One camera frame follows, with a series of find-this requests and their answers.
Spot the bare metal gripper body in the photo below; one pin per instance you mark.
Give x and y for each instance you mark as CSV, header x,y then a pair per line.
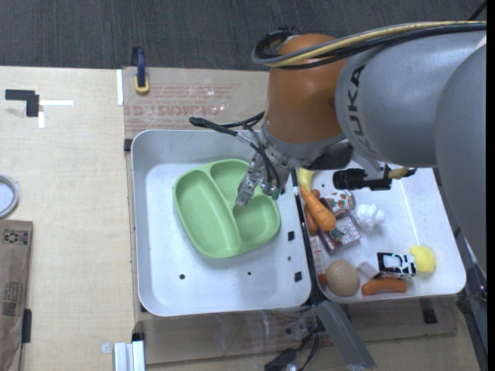
x,y
279,164

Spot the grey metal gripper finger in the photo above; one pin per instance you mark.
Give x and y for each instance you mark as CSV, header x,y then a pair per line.
x,y
247,186
272,189

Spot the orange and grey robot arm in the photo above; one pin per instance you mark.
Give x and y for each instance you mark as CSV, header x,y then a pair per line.
x,y
386,103

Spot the yellow banana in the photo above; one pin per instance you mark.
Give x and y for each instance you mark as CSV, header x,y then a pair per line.
x,y
305,178

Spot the orange-brown sausage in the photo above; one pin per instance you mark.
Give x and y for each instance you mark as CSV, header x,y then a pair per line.
x,y
310,222

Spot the green divided plate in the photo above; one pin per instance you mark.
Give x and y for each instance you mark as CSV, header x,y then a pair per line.
x,y
205,215

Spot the thin black and white rod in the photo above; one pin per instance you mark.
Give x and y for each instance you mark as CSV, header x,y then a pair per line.
x,y
305,230

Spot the orange carrot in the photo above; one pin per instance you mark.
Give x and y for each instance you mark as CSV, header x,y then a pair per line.
x,y
321,212

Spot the white can with orange print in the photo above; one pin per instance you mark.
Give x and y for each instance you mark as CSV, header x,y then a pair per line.
x,y
342,202

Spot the white packet with red print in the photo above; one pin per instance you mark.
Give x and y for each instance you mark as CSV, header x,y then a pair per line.
x,y
318,255

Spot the red and green carton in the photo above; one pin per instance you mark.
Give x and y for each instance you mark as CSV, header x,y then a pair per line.
x,y
344,235

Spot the white plastic tray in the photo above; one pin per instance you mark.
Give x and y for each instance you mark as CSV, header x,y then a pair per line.
x,y
433,284
216,280

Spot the white crumpled lump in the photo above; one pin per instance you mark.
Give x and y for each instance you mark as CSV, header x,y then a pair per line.
x,y
369,216

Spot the brown round bread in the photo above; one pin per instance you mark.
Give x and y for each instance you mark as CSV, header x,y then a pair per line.
x,y
342,278

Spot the black and white carton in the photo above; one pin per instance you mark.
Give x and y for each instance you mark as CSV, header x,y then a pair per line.
x,y
394,266

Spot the orange sausage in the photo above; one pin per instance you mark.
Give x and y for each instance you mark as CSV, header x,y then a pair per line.
x,y
384,286

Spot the yellow lemon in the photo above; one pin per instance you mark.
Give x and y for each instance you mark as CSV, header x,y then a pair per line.
x,y
423,259

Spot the brown paper bag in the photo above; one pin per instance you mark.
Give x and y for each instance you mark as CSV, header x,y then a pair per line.
x,y
13,284

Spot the black cylinder on white bracket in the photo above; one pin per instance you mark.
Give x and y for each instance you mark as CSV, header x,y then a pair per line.
x,y
348,179

